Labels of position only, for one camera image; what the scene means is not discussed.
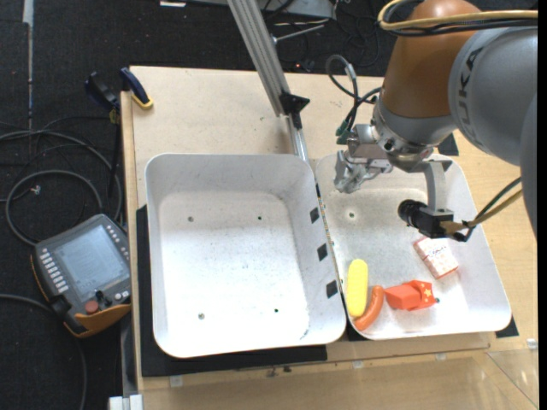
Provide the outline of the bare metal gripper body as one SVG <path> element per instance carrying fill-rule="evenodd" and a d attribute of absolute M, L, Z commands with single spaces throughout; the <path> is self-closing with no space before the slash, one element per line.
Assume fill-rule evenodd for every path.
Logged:
<path fill-rule="evenodd" d="M 347 138 L 345 161 L 365 173 L 388 173 L 396 167 L 413 172 L 432 154 L 432 146 L 401 138 L 380 123 L 356 125 Z"/>

